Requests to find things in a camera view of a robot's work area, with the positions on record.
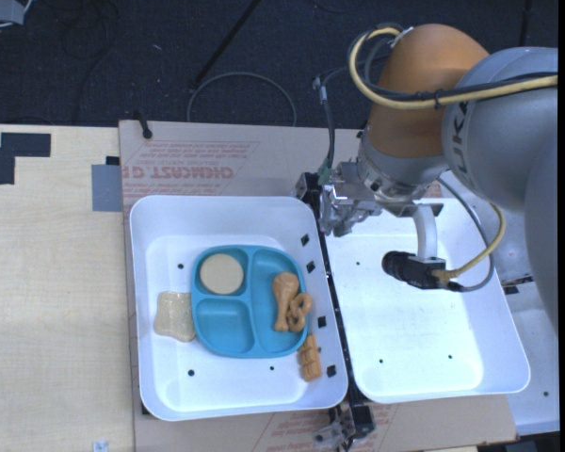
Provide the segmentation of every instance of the beige tabletop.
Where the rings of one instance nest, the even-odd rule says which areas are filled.
[[[188,136],[208,131],[198,124],[185,130]],[[0,125],[0,146],[2,133],[51,135],[49,157],[16,157],[14,184],[0,185],[0,450],[91,451],[101,444],[111,452],[135,450],[135,444],[142,451],[267,451],[276,444],[278,450],[291,450],[271,432],[285,421],[305,422],[304,415],[165,424],[139,412],[124,214],[94,211],[92,205],[92,166],[120,155],[119,131]],[[255,131],[250,131],[253,140]],[[258,139],[256,149],[280,149],[286,142],[282,151],[288,151],[288,139],[300,146],[311,139],[326,151],[325,130],[288,131],[274,144],[267,141],[274,134]],[[341,134],[342,141],[355,137],[355,131]],[[305,146],[299,156],[314,163]],[[296,175],[288,161],[282,159],[281,165],[288,176]],[[276,170],[270,172],[272,182],[280,184]],[[377,414],[379,436],[371,437],[370,444],[356,443],[355,450],[422,450],[516,439],[503,395],[386,405]]]

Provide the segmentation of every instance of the cardboard sheet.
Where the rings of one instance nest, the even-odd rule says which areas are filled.
[[[239,415],[164,422],[142,412],[137,379],[137,332],[128,218],[151,194],[289,196],[303,172],[316,172],[328,150],[326,129],[149,121],[120,123],[121,176],[133,398],[138,451],[317,450],[313,432],[328,411]],[[338,160],[355,158],[355,130],[337,130]],[[517,439],[503,395],[371,404],[376,430],[351,450],[410,451]]]

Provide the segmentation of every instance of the gray tape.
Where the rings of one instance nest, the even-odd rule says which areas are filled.
[[[92,165],[92,211],[121,212],[121,168]]]

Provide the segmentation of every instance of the pretzel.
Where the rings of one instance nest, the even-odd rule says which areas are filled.
[[[286,322],[290,331],[299,332],[305,327],[305,316],[312,309],[312,297],[307,293],[299,293],[289,303]]]

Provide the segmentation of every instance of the white tray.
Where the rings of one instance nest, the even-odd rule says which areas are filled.
[[[438,256],[448,269],[484,249],[475,224],[455,200],[436,218]],[[469,293],[420,290],[385,274],[391,250],[417,252],[411,218],[384,212],[351,234],[327,237],[333,280],[358,388],[379,403],[449,396],[509,394],[529,382],[529,365],[494,273]],[[480,283],[483,260],[455,281]]]
[[[176,421],[327,409],[343,400],[345,360],[315,220],[307,205],[286,197],[149,196],[132,208],[130,231],[140,396],[152,415]],[[314,302],[308,332],[320,348],[320,379],[302,378],[295,352],[280,358],[222,357],[197,338],[182,343],[154,332],[159,293],[189,292],[196,258],[221,245],[279,249],[302,267]],[[311,263],[314,269],[308,272]]]

